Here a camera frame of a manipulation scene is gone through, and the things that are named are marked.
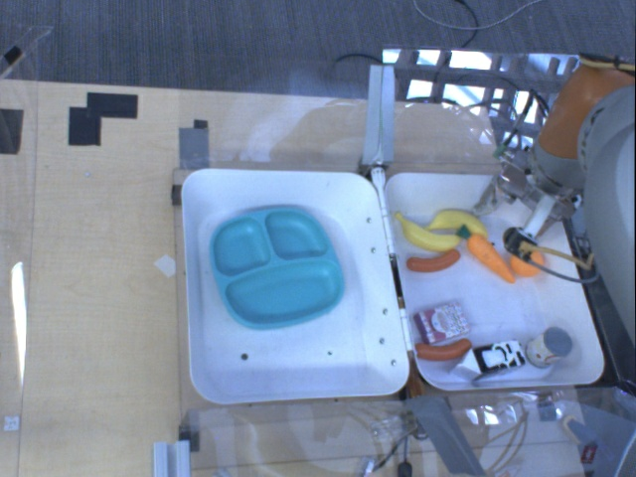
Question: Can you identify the thin black and white rod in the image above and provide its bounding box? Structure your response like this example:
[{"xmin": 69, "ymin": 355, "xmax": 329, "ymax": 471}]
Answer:
[{"xmin": 370, "ymin": 166, "xmax": 416, "ymax": 353}]

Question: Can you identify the orange carrot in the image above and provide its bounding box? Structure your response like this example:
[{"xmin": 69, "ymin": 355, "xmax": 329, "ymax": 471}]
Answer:
[{"xmin": 455, "ymin": 224, "xmax": 518, "ymax": 285}]

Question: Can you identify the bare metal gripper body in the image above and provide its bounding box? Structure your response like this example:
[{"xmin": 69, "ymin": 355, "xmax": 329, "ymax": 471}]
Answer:
[{"xmin": 496, "ymin": 159, "xmax": 581, "ymax": 216}]

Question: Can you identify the red and white carton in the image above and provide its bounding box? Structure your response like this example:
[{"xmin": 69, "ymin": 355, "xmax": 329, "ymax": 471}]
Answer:
[{"xmin": 412, "ymin": 299, "xmax": 472, "ymax": 346}]

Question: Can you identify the orange-red sausage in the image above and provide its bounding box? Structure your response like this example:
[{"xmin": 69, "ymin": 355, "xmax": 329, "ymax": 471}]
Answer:
[
  {"xmin": 405, "ymin": 248, "xmax": 462, "ymax": 274},
  {"xmin": 414, "ymin": 337, "xmax": 474, "ymax": 363}
]

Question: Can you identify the black and white carton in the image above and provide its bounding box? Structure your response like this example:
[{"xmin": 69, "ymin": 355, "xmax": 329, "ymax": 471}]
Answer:
[{"xmin": 448, "ymin": 339, "xmax": 528, "ymax": 384}]

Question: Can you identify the blue divided plate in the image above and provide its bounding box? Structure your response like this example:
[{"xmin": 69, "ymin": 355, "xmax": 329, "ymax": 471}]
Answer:
[{"xmin": 209, "ymin": 205, "xmax": 346, "ymax": 331}]

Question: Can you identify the yellow banana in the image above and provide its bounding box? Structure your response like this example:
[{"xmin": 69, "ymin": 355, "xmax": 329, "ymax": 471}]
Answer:
[
  {"xmin": 394, "ymin": 211, "xmax": 464, "ymax": 254},
  {"xmin": 425, "ymin": 208, "xmax": 490, "ymax": 240}
]

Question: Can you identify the small can with grey lid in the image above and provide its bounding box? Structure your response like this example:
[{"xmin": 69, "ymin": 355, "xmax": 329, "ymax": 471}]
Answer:
[{"xmin": 525, "ymin": 326, "xmax": 574, "ymax": 369}]

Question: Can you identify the white plastic tray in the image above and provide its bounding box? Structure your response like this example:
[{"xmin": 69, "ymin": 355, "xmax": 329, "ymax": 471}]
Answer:
[
  {"xmin": 384, "ymin": 172, "xmax": 606, "ymax": 393},
  {"xmin": 180, "ymin": 168, "xmax": 411, "ymax": 406}
]

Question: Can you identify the black cylinder on white bracket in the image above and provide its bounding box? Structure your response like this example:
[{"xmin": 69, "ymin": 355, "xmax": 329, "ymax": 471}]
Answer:
[{"xmin": 502, "ymin": 194, "xmax": 557, "ymax": 260}]

